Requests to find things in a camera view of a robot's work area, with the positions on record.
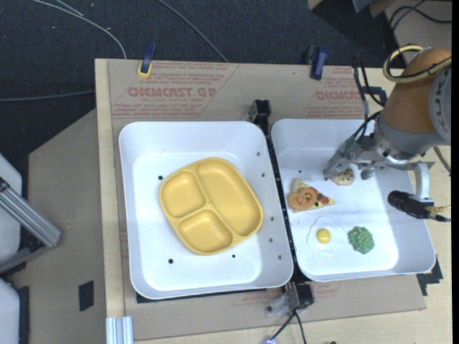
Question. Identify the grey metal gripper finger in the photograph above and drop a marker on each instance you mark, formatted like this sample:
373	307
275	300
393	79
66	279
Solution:
332	167
368	174

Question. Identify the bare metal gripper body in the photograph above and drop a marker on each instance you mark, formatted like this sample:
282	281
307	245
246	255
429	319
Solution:
365	152

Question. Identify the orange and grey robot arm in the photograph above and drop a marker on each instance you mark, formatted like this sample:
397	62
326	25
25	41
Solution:
409	99

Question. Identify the beige chocolate chip biscuit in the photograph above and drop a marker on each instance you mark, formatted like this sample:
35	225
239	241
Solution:
345	178

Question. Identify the toy pizza slice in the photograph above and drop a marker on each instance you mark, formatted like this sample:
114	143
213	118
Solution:
324	201

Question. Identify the orange toy pretzel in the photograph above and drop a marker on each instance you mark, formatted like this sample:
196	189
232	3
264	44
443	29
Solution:
297	200

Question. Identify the thin black rod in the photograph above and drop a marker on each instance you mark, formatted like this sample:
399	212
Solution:
283	206

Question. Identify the white plastic tray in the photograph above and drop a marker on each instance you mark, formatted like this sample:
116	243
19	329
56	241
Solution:
394	235
150	263

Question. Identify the green toy peas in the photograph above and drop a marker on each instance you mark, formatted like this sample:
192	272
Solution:
361	240

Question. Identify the white toy fried egg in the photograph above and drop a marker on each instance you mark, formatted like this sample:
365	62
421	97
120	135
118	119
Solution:
323	235

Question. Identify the yellow divided plate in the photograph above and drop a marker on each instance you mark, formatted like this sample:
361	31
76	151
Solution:
211	206

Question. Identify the brown cardboard board red print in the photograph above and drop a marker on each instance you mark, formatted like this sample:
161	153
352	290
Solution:
201	84

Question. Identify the black cylinder on white bracket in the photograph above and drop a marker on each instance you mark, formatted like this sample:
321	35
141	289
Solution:
409	202

